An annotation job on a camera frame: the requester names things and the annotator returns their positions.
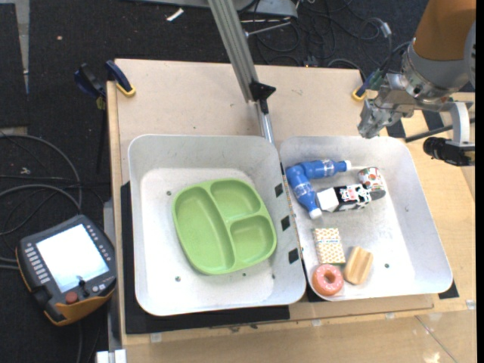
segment green tray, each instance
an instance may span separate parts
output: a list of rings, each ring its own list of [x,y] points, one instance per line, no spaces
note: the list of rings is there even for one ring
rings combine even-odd
[[[245,181],[204,181],[178,192],[172,215],[190,263],[206,275],[255,265],[274,252],[277,236],[257,191]]]

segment metal plate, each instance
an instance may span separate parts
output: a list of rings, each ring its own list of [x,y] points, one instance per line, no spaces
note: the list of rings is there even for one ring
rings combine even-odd
[[[294,137],[281,144],[284,168],[325,158],[350,160],[352,169],[331,178],[312,179],[315,191],[358,184],[357,172],[369,166],[380,169],[387,189],[383,198],[363,209],[323,212],[316,220],[309,218],[290,191],[308,276],[318,267],[313,228],[339,228],[347,259],[355,246],[374,255],[363,284],[346,282],[334,296],[316,294],[342,301],[447,290],[452,283],[451,269],[407,147],[395,138],[356,136]]]
[[[306,291],[296,230],[289,219],[278,153],[259,136],[142,135],[129,146],[135,292],[140,306],[165,316],[288,305]],[[189,185],[239,178],[259,193],[278,236],[265,261],[226,275],[203,275],[187,260],[172,218],[172,201]]]

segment donut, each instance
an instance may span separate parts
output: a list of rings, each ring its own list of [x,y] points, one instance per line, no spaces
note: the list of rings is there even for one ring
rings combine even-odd
[[[312,285],[323,296],[333,296],[343,287],[343,275],[334,265],[319,265],[312,274]]]

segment white bottle cap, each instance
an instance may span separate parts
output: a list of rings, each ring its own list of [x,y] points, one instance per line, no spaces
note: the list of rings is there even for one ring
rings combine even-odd
[[[311,211],[309,211],[309,216],[311,217],[311,219],[319,218],[322,215],[323,212],[321,211],[321,209],[312,209]]]

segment black floor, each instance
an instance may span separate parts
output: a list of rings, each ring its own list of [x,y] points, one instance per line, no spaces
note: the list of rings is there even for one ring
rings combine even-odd
[[[301,4],[291,26],[249,38],[256,64],[361,70],[367,76],[388,52],[387,40],[375,36],[365,20],[378,17],[389,24],[393,45],[411,40],[428,0],[316,0]],[[0,128],[28,125],[30,135],[53,144],[75,166],[82,185],[83,212],[102,225],[103,202],[110,199],[108,146],[98,171],[102,112],[82,93],[74,72],[87,63],[105,80],[104,62],[116,57],[170,61],[228,63],[228,56],[209,10],[118,0],[30,0],[29,95],[23,86],[18,33],[13,5],[0,5]],[[268,18],[242,14],[241,19]],[[267,23],[244,24],[250,32]],[[361,37],[374,38],[362,41]],[[399,68],[398,58],[392,64]],[[0,134],[0,195],[14,186],[79,184],[69,163],[40,141]],[[16,243],[28,234],[56,225],[76,211],[62,195],[22,191],[0,199],[0,257],[13,258]],[[83,362],[95,350],[107,349],[106,308],[79,324],[55,327],[41,313],[18,271],[0,268],[0,361],[75,362],[82,341]]]

